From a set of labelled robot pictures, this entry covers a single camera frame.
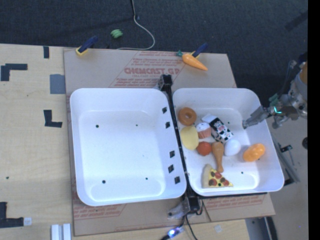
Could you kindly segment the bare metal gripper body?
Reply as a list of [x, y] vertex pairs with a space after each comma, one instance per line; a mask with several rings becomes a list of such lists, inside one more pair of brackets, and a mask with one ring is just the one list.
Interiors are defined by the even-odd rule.
[[299, 118], [308, 118], [307, 85], [291, 85], [288, 94], [275, 94], [269, 100], [274, 129], [280, 128], [288, 120], [296, 121]]

